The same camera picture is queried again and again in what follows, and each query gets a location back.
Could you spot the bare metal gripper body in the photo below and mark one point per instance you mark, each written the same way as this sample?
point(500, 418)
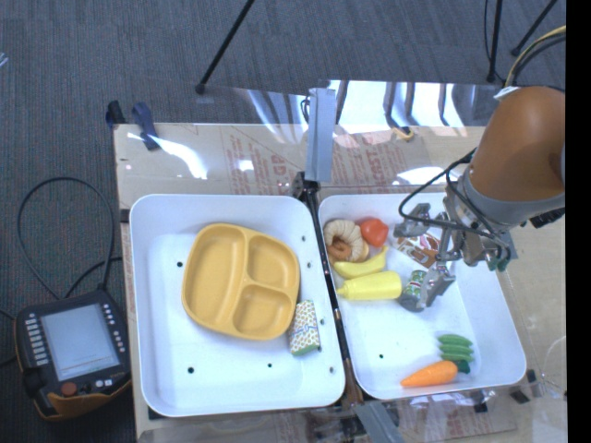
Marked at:
point(480, 243)

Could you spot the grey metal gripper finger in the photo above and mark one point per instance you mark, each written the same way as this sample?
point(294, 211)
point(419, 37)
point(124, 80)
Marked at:
point(413, 217)
point(436, 286)

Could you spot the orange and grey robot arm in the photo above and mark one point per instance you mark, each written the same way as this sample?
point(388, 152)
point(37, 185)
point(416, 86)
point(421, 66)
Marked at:
point(522, 146)

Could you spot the small green and red can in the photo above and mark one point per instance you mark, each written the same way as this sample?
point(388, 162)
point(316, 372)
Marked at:
point(413, 289)

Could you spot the brown and white packet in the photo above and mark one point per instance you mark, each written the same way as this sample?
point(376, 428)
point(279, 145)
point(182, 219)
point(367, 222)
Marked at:
point(422, 249)

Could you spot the red pepper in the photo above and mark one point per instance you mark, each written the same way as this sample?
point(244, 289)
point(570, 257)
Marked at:
point(375, 231)

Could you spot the white plastic tray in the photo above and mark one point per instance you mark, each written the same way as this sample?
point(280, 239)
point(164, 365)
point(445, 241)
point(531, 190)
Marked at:
point(221, 376)
point(406, 339)

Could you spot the yellow mustard bottle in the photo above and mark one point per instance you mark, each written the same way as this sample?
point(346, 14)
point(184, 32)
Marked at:
point(374, 285)

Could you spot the green pea pods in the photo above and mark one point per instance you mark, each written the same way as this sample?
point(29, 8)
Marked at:
point(456, 348)

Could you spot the yellow banana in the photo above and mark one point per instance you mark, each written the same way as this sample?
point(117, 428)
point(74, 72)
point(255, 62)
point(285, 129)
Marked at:
point(360, 269)

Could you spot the small brown doughnut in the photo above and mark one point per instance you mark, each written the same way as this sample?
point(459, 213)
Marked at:
point(333, 249)

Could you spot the orange carrot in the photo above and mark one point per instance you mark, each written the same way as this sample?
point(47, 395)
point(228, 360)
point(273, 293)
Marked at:
point(431, 374)

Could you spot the green and orange patterned carton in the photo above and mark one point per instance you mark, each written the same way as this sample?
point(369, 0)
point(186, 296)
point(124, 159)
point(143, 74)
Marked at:
point(305, 330)

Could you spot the yellow divided plate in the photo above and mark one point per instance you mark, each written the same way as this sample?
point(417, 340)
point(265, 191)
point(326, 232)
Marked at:
point(217, 270)

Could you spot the black tripod stand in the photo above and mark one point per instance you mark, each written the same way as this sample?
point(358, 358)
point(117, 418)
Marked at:
point(231, 32)
point(496, 30)

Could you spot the brown cardboard board red print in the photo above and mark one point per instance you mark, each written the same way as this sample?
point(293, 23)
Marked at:
point(138, 178)

